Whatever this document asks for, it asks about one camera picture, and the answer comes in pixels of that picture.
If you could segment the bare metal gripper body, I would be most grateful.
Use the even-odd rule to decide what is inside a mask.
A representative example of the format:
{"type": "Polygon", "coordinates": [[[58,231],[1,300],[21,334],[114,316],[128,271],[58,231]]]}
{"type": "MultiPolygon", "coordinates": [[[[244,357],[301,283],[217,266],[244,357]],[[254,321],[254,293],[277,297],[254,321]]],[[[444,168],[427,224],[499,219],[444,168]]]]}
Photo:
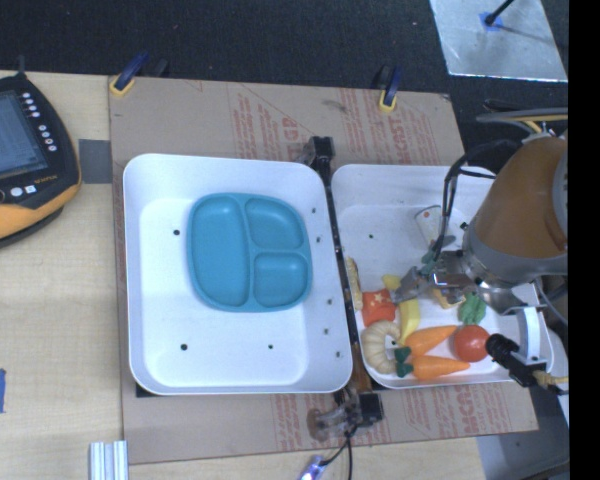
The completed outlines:
{"type": "Polygon", "coordinates": [[[431,273],[431,282],[441,291],[475,293],[499,314],[523,307],[526,302],[514,293],[519,286],[488,270],[473,253],[443,251],[431,273]]]}

